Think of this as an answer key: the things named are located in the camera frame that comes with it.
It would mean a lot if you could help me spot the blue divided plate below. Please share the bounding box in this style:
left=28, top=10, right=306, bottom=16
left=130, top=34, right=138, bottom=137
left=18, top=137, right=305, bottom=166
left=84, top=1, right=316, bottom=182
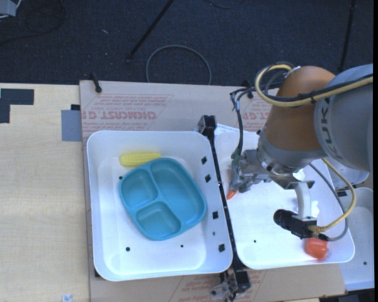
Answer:
left=118, top=157, right=208, bottom=242

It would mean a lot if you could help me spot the white plastic tray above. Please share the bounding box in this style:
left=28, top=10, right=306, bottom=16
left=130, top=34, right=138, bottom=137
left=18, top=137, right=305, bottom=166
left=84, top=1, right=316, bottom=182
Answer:
left=214, top=123, right=356, bottom=271
left=86, top=130, right=234, bottom=282

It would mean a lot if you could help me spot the orange carrot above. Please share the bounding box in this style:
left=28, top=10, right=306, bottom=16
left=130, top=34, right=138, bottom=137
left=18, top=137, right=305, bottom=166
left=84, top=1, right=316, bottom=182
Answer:
left=226, top=167, right=239, bottom=201

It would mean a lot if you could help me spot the black block with thin wires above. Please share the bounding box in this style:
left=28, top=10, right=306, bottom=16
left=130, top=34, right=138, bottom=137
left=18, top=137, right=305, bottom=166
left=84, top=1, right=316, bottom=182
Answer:
left=232, top=269, right=250, bottom=294
left=197, top=115, right=217, bottom=135

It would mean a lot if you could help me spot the thin black rod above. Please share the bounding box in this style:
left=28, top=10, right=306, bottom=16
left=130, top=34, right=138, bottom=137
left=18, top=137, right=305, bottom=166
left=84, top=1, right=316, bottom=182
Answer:
left=207, top=127, right=242, bottom=274

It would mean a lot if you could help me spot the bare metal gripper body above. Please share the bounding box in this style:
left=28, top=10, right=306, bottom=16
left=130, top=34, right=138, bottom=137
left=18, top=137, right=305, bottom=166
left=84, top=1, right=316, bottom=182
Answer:
left=236, top=148, right=299, bottom=189

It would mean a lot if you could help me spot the yellow corn cob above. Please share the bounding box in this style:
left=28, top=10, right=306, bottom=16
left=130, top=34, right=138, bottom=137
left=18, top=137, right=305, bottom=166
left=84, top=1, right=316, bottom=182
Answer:
left=119, top=150, right=163, bottom=169

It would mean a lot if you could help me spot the black cylinder on white bracket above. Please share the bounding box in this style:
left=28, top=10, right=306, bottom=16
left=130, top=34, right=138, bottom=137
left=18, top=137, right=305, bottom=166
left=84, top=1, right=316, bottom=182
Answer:
left=273, top=181, right=319, bottom=240

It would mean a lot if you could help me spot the orange bell pepper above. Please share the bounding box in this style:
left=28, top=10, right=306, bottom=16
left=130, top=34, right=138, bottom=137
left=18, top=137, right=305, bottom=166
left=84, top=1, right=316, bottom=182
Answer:
left=304, top=237, right=329, bottom=260

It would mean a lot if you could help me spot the brown cardboard board red print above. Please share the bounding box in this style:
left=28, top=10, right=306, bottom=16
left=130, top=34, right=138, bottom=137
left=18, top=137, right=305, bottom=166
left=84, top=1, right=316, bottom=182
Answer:
left=79, top=80, right=348, bottom=302

